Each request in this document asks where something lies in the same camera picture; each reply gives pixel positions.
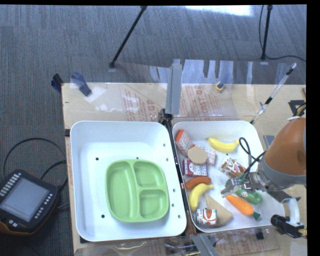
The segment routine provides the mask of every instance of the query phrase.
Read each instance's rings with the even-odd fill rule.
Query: tripod leg
[[[140,17],[141,17],[142,14],[144,13],[144,11],[147,9],[147,5],[141,5],[140,8],[141,8],[141,11],[139,12],[138,16],[136,17],[134,23],[132,24],[132,26],[131,26],[128,34],[125,36],[122,44],[120,45],[120,48],[118,49],[118,51],[117,51],[116,54],[115,54],[113,60],[109,63],[109,66],[110,66],[111,68],[113,68],[113,67],[115,66],[115,62],[116,62],[119,54],[121,53],[123,47],[125,46],[126,42],[128,41],[128,39],[129,39],[132,31],[134,31],[134,29],[135,29],[135,27],[136,27],[136,25],[137,25]]]
[[[264,40],[263,40],[261,60],[264,60],[266,58],[267,37],[268,37],[269,21],[270,21],[270,14],[271,14],[272,8],[273,8],[272,4],[269,4],[267,7],[267,15],[266,15],[266,23],[265,23],[265,31],[264,31]]]

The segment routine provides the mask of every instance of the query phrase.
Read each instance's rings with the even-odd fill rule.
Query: banana
[[[189,194],[189,205],[190,205],[190,209],[191,211],[195,211],[197,209],[198,206],[198,201],[199,201],[199,197],[207,190],[209,189],[213,189],[214,185],[210,184],[207,185],[205,183],[200,183],[198,185],[196,185],[190,192]]]
[[[208,141],[211,147],[213,147],[215,150],[222,151],[222,152],[234,151],[237,145],[239,144],[239,140],[235,142],[225,143],[212,137],[208,138]]]

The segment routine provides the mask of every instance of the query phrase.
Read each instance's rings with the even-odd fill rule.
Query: white tray
[[[157,122],[80,121],[70,130],[75,222],[81,237],[91,242],[172,237],[187,219],[168,130]],[[122,222],[107,205],[105,175],[117,160],[141,159],[162,168],[169,210],[148,222]]]
[[[211,148],[208,142],[209,137],[214,137],[225,142],[234,142],[240,137],[243,137],[247,140],[250,147],[251,155],[253,157],[257,157],[263,152],[263,147],[261,145],[257,130],[252,124],[247,121],[182,121],[176,123],[173,126],[172,134],[174,138],[181,129],[186,131],[194,144],[206,148]],[[187,157],[182,155],[178,147],[176,147],[176,151],[177,157],[179,159],[179,165],[180,167],[182,167],[182,161],[183,159],[187,159]],[[224,226],[203,228],[202,226],[200,227],[196,224],[196,214],[195,212],[192,212],[192,221],[194,225],[202,232],[212,233],[270,226],[270,219],[273,215],[277,214],[280,216],[284,216],[284,206],[266,192],[259,191],[259,193],[261,193],[262,195],[262,200],[258,205],[252,205],[255,212],[261,214],[261,217],[258,220],[255,220],[253,216],[242,214],[226,198],[222,198],[221,190],[225,188],[228,177],[224,173],[219,171],[219,167],[221,167],[227,157],[237,159],[238,162],[244,167],[248,167],[249,165],[248,154],[239,145],[233,152],[227,154],[216,151],[214,165],[206,165],[208,176],[212,180],[213,189],[207,190],[207,192],[205,193],[208,193],[213,199],[215,199],[218,203],[228,209],[233,214],[233,218]],[[257,170],[257,167],[258,163],[255,163],[251,168],[251,172],[255,172]],[[184,182],[189,179],[190,177],[185,175],[183,176]],[[197,208],[207,208],[205,193],[199,198],[199,204]]]

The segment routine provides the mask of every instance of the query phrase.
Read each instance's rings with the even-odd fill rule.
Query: bread slice
[[[212,227],[224,226],[232,219],[233,214],[214,200],[209,194],[205,194],[205,199],[207,208],[216,210],[216,222]]]

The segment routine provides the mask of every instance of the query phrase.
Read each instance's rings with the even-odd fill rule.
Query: wooden table
[[[63,116],[65,126],[65,144],[68,166],[68,186],[72,222],[73,250],[75,255],[90,255],[93,252],[103,255],[118,255],[123,250],[109,242],[81,242],[75,223],[75,202],[73,187],[73,171],[70,145],[70,129],[78,121],[151,121],[156,122],[158,113],[165,108],[167,84],[164,83],[88,83],[92,94],[85,97],[75,84],[64,83],[61,86]],[[227,84],[222,92],[214,89],[214,84],[182,84],[180,116],[174,120],[245,120],[251,121],[270,96],[273,84]],[[292,108],[306,100],[306,85],[283,85],[274,97],[265,113],[254,126],[264,150],[266,135],[275,136],[292,117]],[[304,186],[295,185],[286,189],[292,197],[301,197],[298,201],[300,221],[307,226],[307,192]],[[222,255],[307,255],[307,240],[293,239],[288,235],[280,235],[269,227],[270,236],[264,239],[264,244],[253,241],[234,241],[236,234],[224,234],[231,240],[228,246],[216,247]],[[151,239],[126,242],[137,250],[136,255],[168,255],[165,252],[163,239]]]

